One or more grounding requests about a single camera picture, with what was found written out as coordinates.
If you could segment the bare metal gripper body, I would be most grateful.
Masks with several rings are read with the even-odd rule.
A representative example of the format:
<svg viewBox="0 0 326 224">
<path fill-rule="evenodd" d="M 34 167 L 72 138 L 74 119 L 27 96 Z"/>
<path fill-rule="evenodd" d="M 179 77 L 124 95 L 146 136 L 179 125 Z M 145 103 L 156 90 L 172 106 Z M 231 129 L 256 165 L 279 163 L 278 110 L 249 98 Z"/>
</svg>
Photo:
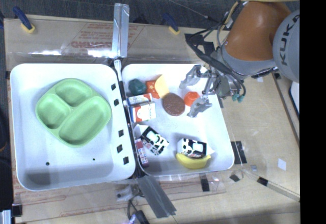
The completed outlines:
<svg viewBox="0 0 326 224">
<path fill-rule="evenodd" d="M 245 97 L 245 86 L 243 80 L 234 74 L 224 74 L 218 70 L 208 70 L 203 73 L 207 79 L 203 95 L 216 94 L 220 99 L 231 97 L 232 99 L 243 99 Z"/>
</svg>

